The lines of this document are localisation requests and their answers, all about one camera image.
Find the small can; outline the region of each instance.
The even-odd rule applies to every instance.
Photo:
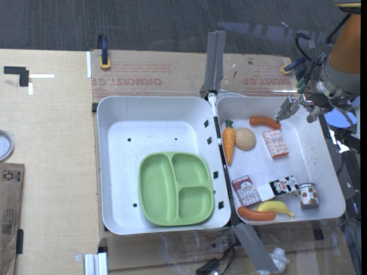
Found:
[[[315,209],[319,206],[315,183],[302,183],[298,190],[300,206],[303,209]]]

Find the toy carrot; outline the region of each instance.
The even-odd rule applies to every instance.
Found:
[[[223,148],[227,163],[230,164],[232,161],[233,150],[235,149],[236,133],[232,128],[233,121],[226,120],[225,125],[227,126],[223,131]]]

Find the banana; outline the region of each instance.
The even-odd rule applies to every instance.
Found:
[[[265,201],[258,205],[256,211],[274,211],[276,213],[285,213],[290,217],[294,217],[294,213],[291,212],[287,205],[281,201]]]

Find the egg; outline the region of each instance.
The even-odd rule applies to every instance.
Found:
[[[256,145],[256,136],[252,130],[242,127],[235,130],[235,146],[243,151],[252,150]]]

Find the green divided plate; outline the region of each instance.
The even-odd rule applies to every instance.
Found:
[[[214,209],[208,166],[185,152],[146,156],[139,167],[139,197],[145,217],[162,226],[200,223]]]

